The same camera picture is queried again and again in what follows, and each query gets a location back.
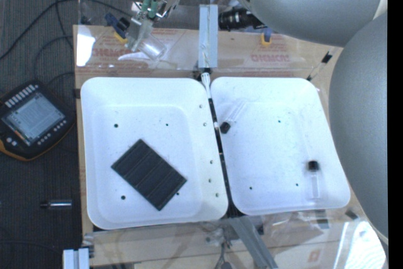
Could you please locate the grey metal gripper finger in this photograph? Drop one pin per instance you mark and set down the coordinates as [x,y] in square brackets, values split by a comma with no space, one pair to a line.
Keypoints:
[134,36]
[146,31]

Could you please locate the white plastic tray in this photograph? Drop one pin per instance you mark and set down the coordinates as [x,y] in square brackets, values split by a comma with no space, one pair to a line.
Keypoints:
[148,110]
[270,151]

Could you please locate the brown cardboard board red print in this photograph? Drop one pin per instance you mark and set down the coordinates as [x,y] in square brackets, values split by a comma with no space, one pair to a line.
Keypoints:
[239,53]

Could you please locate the clear bottle with black cap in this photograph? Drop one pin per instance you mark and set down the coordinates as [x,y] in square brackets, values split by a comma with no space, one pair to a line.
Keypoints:
[314,181]
[225,127]

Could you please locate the black ribbed rectangular panel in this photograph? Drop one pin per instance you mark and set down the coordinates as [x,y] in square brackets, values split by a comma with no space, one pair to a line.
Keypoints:
[148,174]

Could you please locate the black cylinder on white bracket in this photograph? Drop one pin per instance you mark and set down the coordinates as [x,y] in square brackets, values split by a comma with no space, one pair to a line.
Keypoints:
[234,19]

